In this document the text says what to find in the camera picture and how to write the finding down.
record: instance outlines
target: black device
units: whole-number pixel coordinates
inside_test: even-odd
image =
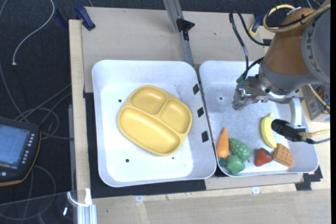
[[[0,187],[19,184],[27,178],[40,141],[36,124],[0,117]]]

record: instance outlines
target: green vegetable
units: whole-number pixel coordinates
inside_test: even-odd
[[[225,159],[225,163],[226,163],[226,169],[228,169],[228,171],[233,175],[245,169],[243,161],[235,154],[229,155]]]
[[[251,157],[251,150],[243,142],[230,138],[229,148],[231,153],[237,155],[243,162],[246,160],[250,161],[249,158]]]

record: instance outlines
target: toy banana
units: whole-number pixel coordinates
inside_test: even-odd
[[[271,112],[268,116],[264,117],[261,120],[260,129],[261,129],[261,135],[262,139],[264,139],[265,143],[272,147],[277,147],[277,142],[275,141],[275,138],[272,134],[271,129],[271,123],[272,123],[272,117],[274,116],[273,112]]]

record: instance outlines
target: black clip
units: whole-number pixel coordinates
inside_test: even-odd
[[[75,13],[80,19],[83,20],[82,24],[85,26],[86,29],[91,31],[96,27],[95,24],[91,21],[88,12],[82,5],[75,6]]]
[[[183,31],[184,40],[189,41],[188,31],[193,28],[195,24],[181,18],[176,20],[176,24],[179,32]]]

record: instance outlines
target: blue clip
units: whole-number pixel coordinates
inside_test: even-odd
[[[82,24],[85,26],[86,29],[91,31],[96,27],[95,24],[91,21],[88,12],[82,5],[75,6],[75,13],[80,19],[83,20]]]

